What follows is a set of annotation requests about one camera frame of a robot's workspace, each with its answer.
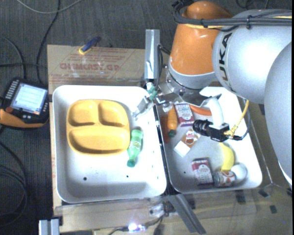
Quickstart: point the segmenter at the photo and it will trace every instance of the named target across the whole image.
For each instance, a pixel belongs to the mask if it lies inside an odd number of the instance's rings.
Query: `yellow tray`
[[[76,101],[68,109],[66,127],[68,143],[77,152],[117,154],[129,146],[128,117],[124,107],[115,101]]]

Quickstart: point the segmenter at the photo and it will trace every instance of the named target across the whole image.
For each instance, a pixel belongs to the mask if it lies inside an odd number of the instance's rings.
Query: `cardboard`
[[[49,94],[61,85],[135,86],[144,79],[145,50],[48,45]]]

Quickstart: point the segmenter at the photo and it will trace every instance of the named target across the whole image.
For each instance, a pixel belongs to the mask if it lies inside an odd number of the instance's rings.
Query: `screen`
[[[39,115],[46,95],[46,89],[20,83],[12,100],[11,107]]]

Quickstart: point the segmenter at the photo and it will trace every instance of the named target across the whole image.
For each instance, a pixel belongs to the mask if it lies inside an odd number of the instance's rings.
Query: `banana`
[[[221,166],[221,171],[229,171],[234,165],[234,152],[224,143],[220,142],[219,144],[221,145],[223,153],[223,165]]]

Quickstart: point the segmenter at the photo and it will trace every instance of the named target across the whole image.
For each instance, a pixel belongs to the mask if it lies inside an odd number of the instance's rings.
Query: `green bottle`
[[[127,153],[129,156],[129,159],[127,161],[128,167],[135,166],[135,159],[142,149],[142,139],[143,139],[143,132],[141,130],[137,130],[137,129],[132,130],[131,141],[127,149]]]

